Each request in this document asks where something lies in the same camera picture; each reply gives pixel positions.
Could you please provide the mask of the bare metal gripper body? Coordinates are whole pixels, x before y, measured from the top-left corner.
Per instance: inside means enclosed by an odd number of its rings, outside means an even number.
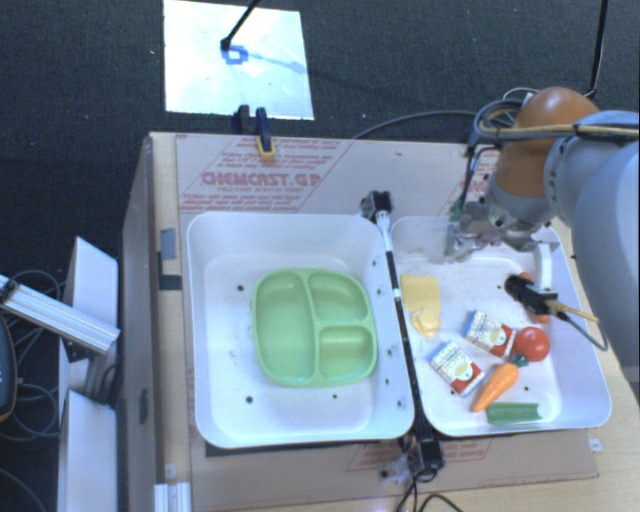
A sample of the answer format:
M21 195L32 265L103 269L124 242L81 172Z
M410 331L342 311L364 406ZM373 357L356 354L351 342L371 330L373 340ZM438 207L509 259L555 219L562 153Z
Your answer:
M459 219L459 233L484 245L505 243L516 251L530 251L535 244L533 234L542 227L518 219L494 202L468 202Z

